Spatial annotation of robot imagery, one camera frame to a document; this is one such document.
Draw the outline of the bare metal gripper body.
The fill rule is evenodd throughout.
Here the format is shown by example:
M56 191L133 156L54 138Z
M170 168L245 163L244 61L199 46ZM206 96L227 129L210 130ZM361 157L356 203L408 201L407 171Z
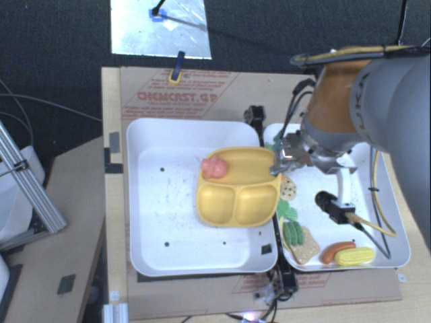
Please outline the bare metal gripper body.
M308 146L304 143L300 131L288 133L282 140L279 147L279 157L281 168L285 172L292 172L303 167L314 166Z

